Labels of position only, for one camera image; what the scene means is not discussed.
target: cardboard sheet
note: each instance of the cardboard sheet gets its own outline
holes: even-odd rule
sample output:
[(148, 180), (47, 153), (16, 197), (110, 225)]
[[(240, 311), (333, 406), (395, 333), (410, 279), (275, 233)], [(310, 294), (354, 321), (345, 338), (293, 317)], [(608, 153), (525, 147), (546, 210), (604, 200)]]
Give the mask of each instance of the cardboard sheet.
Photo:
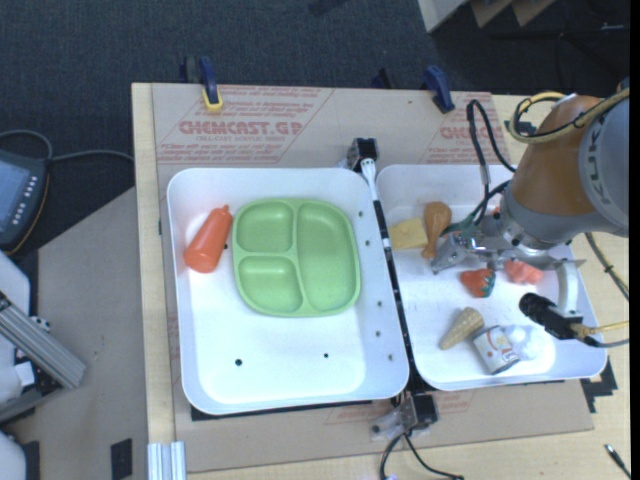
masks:
[[(369, 427), (391, 410), (387, 401), (219, 419), (192, 418), (180, 380), (167, 184), (180, 170), (196, 166), (332, 167), (343, 161), (357, 137), (376, 138), (378, 170), (402, 163), (475, 164), (466, 118), (466, 106), (473, 99), (485, 108), (498, 147), (508, 160), (491, 95), (452, 93), (456, 109), (442, 114), (429, 91), (249, 86), (219, 89), (224, 107), (212, 114), (206, 110), (197, 85), (152, 86), (176, 438), (186, 443), (188, 470), (379, 452), (386, 442), (372, 440)], [(487, 161), (497, 163), (480, 116), (477, 127)], [(579, 381), (434, 395), (440, 421), (416, 437), (415, 444), (421, 447), (593, 427)]]

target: orange bottle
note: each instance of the orange bottle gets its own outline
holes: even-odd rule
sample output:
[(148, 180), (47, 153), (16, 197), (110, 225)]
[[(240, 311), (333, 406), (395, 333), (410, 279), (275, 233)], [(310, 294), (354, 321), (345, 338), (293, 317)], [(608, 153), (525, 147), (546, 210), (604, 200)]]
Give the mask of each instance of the orange bottle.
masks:
[(214, 209), (184, 252), (184, 262), (196, 272), (213, 272), (231, 228), (229, 206)]

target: table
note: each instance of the table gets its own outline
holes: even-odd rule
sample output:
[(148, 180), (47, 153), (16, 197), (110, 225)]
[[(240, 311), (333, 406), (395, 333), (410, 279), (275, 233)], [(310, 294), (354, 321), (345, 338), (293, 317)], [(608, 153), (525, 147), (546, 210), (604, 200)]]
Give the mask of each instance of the table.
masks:
[[(387, 93), (389, 99), (394, 92)], [(508, 119), (517, 96), (494, 96), (501, 118)], [(145, 377), (147, 386), (147, 418), (150, 443), (175, 440), (172, 409), (172, 387), (169, 372), (166, 304), (162, 248), (158, 235), (159, 201), (155, 156), (152, 84), (133, 84), (132, 108), (136, 156), (136, 192), (140, 240), (142, 311), (144, 326)], [(535, 121), (536, 114), (530, 113)], [(523, 147), (508, 141), (513, 158), (519, 158)], [(609, 260), (628, 279), (628, 240), (597, 235)], [(628, 303), (614, 288), (590, 252), (586, 240), (574, 241), (577, 257), (588, 258), (581, 273), (600, 323), (628, 319)], [(608, 333), (608, 339), (619, 339), (626, 333)], [(611, 397), (596, 401), (593, 415), (595, 429), (567, 435), (502, 440), (489, 443), (430, 448), (423, 451), (426, 462), (437, 469), (457, 472), (474, 479), (496, 478), (622, 478), (623, 473), (607, 455), (604, 444), (618, 450), (630, 467), (630, 361), (629, 347), (611, 349), (610, 361), (618, 383)], [(212, 471), (190, 475), (206, 479), (374, 479), (378, 475), (380, 456), (359, 455), (291, 464), (252, 467), (240, 470)], [(394, 453), (387, 471), (398, 478), (425, 478), (424, 469), (408, 451)]]

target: can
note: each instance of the can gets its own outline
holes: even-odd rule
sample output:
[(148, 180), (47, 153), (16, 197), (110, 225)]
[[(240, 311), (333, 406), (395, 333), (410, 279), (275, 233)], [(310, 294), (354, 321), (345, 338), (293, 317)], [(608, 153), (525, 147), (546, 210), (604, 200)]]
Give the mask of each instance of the can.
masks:
[(508, 370), (520, 361), (499, 325), (482, 329), (473, 337), (473, 344), (492, 375)]

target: yellow block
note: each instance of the yellow block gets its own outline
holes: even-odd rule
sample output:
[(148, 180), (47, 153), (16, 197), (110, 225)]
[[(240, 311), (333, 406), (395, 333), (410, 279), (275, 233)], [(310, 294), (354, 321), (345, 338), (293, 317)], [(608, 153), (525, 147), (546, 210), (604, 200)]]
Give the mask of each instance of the yellow block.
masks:
[(413, 249), (429, 243), (422, 219), (404, 220), (389, 228), (389, 238), (394, 249)]

